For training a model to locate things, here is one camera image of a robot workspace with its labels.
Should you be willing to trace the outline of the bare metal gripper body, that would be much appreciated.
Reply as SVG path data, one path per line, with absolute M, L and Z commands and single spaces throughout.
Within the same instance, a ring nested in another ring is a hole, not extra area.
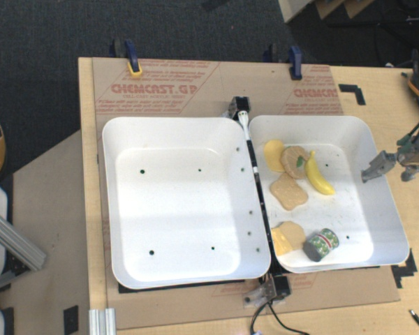
M 403 174 L 419 173 L 419 136 L 405 136 L 397 142 L 397 161 Z

